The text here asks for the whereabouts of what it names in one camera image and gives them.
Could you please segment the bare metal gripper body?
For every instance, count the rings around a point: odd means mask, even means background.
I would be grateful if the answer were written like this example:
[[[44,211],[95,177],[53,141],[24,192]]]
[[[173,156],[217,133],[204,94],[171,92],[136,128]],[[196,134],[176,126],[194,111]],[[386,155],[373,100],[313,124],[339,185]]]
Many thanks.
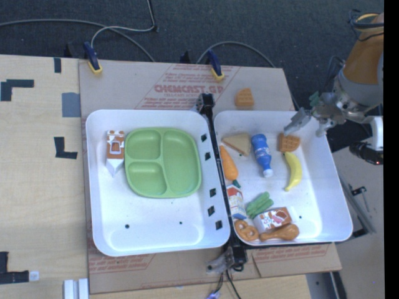
[[[312,116],[322,123],[327,120],[344,123],[352,120],[360,123],[368,112],[368,107],[349,96],[347,92],[315,92],[311,96]]]

